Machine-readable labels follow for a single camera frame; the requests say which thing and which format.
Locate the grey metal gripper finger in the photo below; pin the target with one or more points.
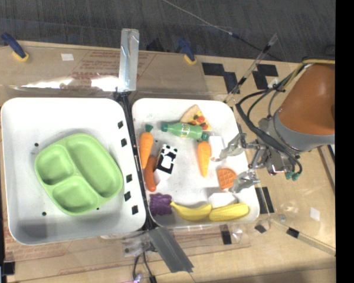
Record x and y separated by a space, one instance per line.
245 180
234 146

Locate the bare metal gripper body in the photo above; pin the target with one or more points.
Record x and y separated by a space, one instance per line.
275 158

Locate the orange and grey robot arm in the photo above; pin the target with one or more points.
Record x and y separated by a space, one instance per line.
308 105

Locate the orange toy waffle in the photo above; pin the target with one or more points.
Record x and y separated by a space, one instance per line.
226 178

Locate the white block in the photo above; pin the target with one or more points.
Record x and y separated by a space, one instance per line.
221 200

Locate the orange toy carrot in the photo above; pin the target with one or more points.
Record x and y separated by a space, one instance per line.
204 156
146 146

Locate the yellow toy corn cob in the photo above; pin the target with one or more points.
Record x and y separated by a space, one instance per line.
228 212

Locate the toy pizza slice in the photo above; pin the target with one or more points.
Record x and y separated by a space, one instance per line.
194 115

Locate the white plastic tray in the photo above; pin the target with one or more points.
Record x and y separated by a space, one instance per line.
186 161
62 113

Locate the green plastic bottle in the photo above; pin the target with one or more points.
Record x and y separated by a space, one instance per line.
184 130

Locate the yellow banana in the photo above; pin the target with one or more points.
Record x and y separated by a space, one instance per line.
193 212

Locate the black and white carton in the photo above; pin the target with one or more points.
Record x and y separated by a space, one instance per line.
166 161

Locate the purple toy grapes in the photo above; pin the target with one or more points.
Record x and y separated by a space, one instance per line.
160 204

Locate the orange toy sausage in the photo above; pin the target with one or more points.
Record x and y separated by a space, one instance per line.
150 175

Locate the brown cardboard board red print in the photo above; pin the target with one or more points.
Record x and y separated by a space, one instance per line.
171 69

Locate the green divided plate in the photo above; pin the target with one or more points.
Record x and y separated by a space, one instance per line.
88 164

